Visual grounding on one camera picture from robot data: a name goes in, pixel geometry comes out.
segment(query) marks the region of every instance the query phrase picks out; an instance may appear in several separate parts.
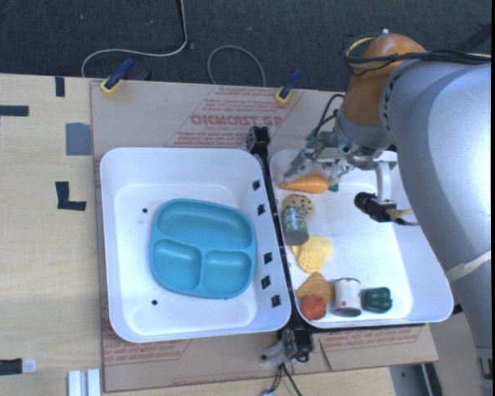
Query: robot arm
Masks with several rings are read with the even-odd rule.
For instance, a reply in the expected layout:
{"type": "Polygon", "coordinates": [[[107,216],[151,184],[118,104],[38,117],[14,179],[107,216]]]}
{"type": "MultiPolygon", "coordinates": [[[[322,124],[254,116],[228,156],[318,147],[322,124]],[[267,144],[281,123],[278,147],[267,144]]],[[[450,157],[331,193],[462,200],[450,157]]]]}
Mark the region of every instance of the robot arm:
{"type": "MultiPolygon", "coordinates": [[[[384,169],[375,160],[388,148],[396,150],[413,213],[469,322],[481,389],[493,394],[491,59],[426,52],[396,34],[362,37],[342,55],[354,75],[335,126],[313,131],[312,150],[299,154],[285,181],[325,163],[336,173],[335,182],[348,169],[360,168],[376,169],[380,183],[384,169]],[[359,58],[350,56],[368,41],[359,58]]],[[[392,201],[365,202],[381,213],[392,201]]],[[[366,211],[364,200],[360,203],[366,211]]]]}

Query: blue plate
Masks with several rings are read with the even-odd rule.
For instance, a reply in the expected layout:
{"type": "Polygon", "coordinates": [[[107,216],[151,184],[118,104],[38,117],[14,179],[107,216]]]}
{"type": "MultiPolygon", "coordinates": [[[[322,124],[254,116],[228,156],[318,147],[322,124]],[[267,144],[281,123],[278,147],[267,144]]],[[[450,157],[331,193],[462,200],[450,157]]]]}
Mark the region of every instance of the blue plate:
{"type": "Polygon", "coordinates": [[[154,217],[150,263],[163,287],[204,298],[233,298],[251,283],[257,240],[249,218],[227,205],[175,199],[154,217]]]}

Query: tin can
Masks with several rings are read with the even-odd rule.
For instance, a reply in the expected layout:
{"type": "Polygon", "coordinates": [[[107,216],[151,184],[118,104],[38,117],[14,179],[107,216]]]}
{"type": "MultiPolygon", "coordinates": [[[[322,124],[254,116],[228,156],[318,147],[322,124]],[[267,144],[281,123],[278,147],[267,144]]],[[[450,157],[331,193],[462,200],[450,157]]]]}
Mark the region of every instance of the tin can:
{"type": "Polygon", "coordinates": [[[309,238],[307,212],[301,207],[288,207],[282,212],[282,233],[286,245],[302,245],[309,238]]]}
{"type": "Polygon", "coordinates": [[[344,277],[336,280],[336,314],[343,317],[357,317],[361,314],[361,283],[357,279],[344,277]]]}

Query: white tray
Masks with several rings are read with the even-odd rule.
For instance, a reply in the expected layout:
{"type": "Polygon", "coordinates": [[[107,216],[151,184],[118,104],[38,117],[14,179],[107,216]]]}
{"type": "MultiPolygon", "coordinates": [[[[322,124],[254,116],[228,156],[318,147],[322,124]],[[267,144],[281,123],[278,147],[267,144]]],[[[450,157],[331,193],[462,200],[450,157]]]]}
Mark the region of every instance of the white tray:
{"type": "Polygon", "coordinates": [[[116,148],[101,161],[111,325],[130,342],[211,337],[282,328],[291,302],[261,166],[240,149],[116,148]],[[175,198],[241,210],[257,235],[250,286],[231,299],[164,289],[149,264],[153,217],[175,198]]]}
{"type": "MultiPolygon", "coordinates": [[[[282,150],[271,158],[271,176],[281,212],[281,202],[290,193],[279,188],[297,150],[282,150]]],[[[312,173],[323,170],[316,166],[312,173]]],[[[392,171],[393,198],[400,209],[409,203],[396,167],[392,171]]],[[[333,282],[354,277],[361,289],[387,286],[393,308],[387,313],[363,311],[359,317],[346,318],[334,313],[333,302],[327,315],[308,323],[317,328],[369,327],[379,325],[432,323],[450,316],[453,309],[449,283],[419,227],[377,223],[354,206],[358,192],[376,193],[376,176],[372,171],[353,170],[342,178],[338,192],[305,194],[314,204],[308,230],[312,235],[330,238],[334,253],[321,273],[333,282]]],[[[286,246],[290,279],[294,290],[308,278],[300,269],[294,253],[286,246]]]]}

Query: green pepper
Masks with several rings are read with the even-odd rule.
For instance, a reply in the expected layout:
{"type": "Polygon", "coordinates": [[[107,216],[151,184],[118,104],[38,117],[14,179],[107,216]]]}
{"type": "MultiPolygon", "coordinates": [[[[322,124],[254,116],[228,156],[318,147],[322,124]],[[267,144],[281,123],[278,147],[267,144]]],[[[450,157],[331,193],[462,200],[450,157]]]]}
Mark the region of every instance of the green pepper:
{"type": "Polygon", "coordinates": [[[363,309],[386,313],[393,306],[393,300],[390,298],[390,289],[388,287],[378,287],[368,289],[363,294],[363,309]]]}

